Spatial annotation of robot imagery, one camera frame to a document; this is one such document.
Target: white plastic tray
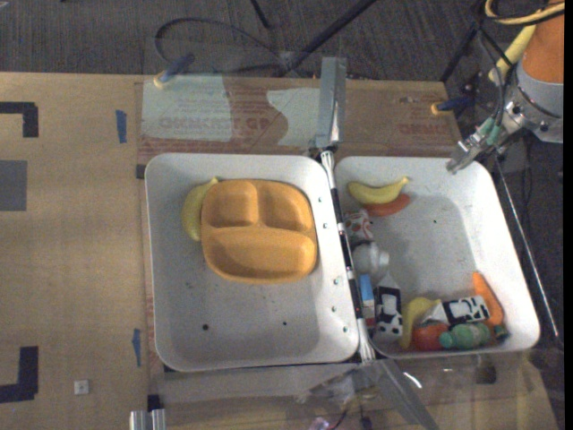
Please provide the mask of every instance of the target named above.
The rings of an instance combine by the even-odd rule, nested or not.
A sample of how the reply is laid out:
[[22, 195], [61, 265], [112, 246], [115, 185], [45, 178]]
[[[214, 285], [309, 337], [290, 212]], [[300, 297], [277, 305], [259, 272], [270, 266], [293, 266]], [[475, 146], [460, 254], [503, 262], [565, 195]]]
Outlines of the white plastic tray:
[[[472, 163], [452, 176], [446, 159], [342, 159], [335, 167], [343, 211], [359, 205], [346, 189], [359, 180], [381, 186], [409, 176], [404, 192], [412, 201], [401, 212], [371, 218], [376, 242], [390, 255], [390, 272], [402, 292], [402, 305], [414, 297], [442, 301], [473, 294], [472, 272], [491, 284], [505, 311], [510, 337], [475, 352], [531, 348], [539, 322], [490, 174]], [[397, 343], [384, 346], [389, 357], [439, 357], [468, 351], [405, 352]]]
[[[317, 230], [319, 261], [295, 283], [249, 285], [220, 278], [201, 244], [183, 231], [180, 211], [195, 185], [212, 177], [290, 183], [305, 193]], [[358, 348], [354, 306], [326, 173], [298, 156], [162, 154], [145, 184], [155, 340], [176, 371], [338, 363]]]

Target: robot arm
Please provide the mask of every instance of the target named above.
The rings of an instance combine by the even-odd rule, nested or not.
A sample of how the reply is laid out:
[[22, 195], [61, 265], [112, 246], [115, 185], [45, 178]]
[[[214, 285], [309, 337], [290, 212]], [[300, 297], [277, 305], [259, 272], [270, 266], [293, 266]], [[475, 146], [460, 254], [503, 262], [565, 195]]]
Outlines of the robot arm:
[[[564, 1], [550, 0], [548, 7]], [[449, 172], [455, 174], [482, 154], [503, 152], [523, 130], [544, 142], [563, 143], [564, 20], [561, 14], [535, 26], [509, 73], [500, 119], [487, 118], [458, 142], [447, 164]]]

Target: wooden table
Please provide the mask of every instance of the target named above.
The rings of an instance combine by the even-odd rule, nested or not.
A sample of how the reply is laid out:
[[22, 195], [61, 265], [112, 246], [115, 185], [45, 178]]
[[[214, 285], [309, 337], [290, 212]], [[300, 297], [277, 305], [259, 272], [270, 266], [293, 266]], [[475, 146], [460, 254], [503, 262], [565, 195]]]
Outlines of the wooden table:
[[[21, 115], [0, 115], [0, 160], [26, 161], [27, 174], [25, 210], [0, 211], [2, 428], [120, 429], [127, 428], [131, 410], [147, 408], [147, 244], [141, 232], [143, 182], [135, 176], [144, 80], [128, 75], [0, 73], [0, 101], [38, 107], [38, 137], [22, 137]], [[428, 101], [446, 98], [440, 83], [358, 82], [348, 87], [357, 100], [364, 89], [371, 100], [396, 97], [392, 94], [398, 90], [403, 105], [419, 105], [416, 91]], [[124, 143], [118, 135], [122, 112], [127, 124]], [[405, 122], [410, 136], [420, 118], [430, 119], [414, 113], [414, 121]], [[447, 120], [445, 125], [453, 129], [453, 117]], [[444, 148], [456, 139], [455, 129], [444, 135], [436, 155], [445, 156]], [[383, 154], [380, 148], [369, 151]], [[138, 331], [140, 361], [134, 349]], [[6, 387], [19, 382], [19, 355], [25, 347], [38, 348], [38, 389], [33, 399], [24, 394], [20, 398], [26, 400], [10, 400], [13, 389]], [[481, 391], [470, 387], [465, 396], [471, 400], [444, 404], [434, 397], [429, 410], [443, 428], [460, 428], [457, 422], [489, 429], [555, 427], [539, 374], [523, 357], [516, 361], [524, 365], [519, 371], [527, 376], [525, 389], [499, 389], [508, 384], [516, 388], [506, 378], [495, 386], [477, 386]], [[74, 395], [74, 381], [83, 379], [89, 380], [90, 392]], [[372, 403], [377, 403], [371, 406], [375, 422], [403, 428], [395, 411]], [[269, 422], [276, 428], [307, 428], [312, 413], [334, 418], [328, 404], [317, 408], [312, 402], [300, 405], [302, 414], [289, 420], [286, 412], [292, 406], [291, 400], [235, 400], [200, 407], [172, 401], [167, 415], [173, 417], [173, 428], [269, 428]]]

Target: orange plate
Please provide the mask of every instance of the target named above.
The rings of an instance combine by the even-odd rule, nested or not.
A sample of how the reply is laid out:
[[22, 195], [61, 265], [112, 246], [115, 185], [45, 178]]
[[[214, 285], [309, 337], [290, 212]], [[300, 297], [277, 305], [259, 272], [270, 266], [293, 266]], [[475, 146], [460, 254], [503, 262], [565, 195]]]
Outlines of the orange plate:
[[318, 252], [311, 206], [297, 188], [267, 180], [225, 180], [207, 192], [201, 242], [209, 267], [244, 283], [294, 282]]

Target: banana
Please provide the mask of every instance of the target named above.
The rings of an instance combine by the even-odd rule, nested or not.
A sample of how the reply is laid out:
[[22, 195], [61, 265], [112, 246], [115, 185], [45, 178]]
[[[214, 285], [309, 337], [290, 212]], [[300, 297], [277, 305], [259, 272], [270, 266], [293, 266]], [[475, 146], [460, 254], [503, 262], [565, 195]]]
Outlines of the banana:
[[201, 241], [201, 206], [208, 190], [216, 183], [218, 180], [213, 177], [208, 183], [195, 186], [185, 198], [181, 209], [181, 222], [184, 231], [194, 241]]
[[361, 204], [385, 204], [395, 201], [402, 191], [402, 187], [409, 181], [407, 176], [403, 176], [401, 180], [391, 185], [371, 187], [360, 182], [350, 182], [346, 188], [352, 197]]

